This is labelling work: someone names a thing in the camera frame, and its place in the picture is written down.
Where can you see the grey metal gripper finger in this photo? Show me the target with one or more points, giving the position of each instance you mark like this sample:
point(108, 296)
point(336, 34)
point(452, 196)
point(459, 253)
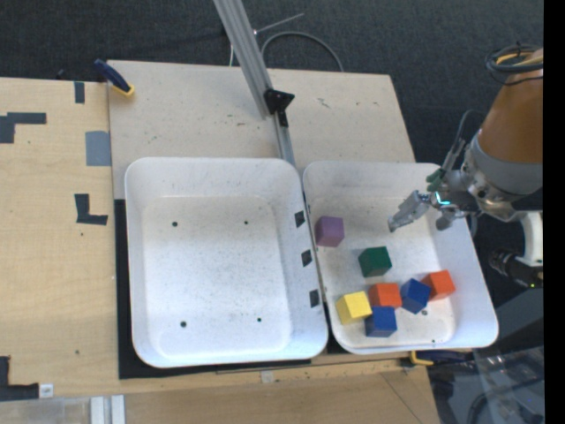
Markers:
point(408, 210)
point(446, 220)

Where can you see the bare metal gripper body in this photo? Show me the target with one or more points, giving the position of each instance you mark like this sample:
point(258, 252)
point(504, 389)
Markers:
point(459, 192)

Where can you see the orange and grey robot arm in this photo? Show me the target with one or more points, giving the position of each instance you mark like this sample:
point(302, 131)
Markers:
point(512, 122)

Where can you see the white plastic tray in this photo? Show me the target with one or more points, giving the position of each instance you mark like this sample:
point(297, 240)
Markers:
point(216, 272)
point(397, 183)

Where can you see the green cube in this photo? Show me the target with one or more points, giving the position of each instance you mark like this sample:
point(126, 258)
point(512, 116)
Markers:
point(374, 261)

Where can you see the orange cube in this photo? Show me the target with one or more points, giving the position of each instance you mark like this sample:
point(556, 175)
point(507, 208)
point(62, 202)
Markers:
point(440, 284)
point(385, 295)

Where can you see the purple cube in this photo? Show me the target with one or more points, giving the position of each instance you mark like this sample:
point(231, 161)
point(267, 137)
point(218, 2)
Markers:
point(329, 231)

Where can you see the blue cube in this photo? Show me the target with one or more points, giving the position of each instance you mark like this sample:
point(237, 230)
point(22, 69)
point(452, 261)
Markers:
point(415, 296)
point(381, 322)

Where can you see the thin black rod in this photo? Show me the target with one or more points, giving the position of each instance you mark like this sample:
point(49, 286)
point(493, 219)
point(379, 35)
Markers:
point(316, 250)

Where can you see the yellow cube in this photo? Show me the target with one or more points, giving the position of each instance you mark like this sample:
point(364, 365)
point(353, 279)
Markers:
point(353, 307)

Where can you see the pale wood board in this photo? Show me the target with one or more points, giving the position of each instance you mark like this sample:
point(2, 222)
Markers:
point(198, 113)

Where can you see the black cylinder on white bracket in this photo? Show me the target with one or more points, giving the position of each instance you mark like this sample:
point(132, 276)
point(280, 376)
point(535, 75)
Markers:
point(516, 267)

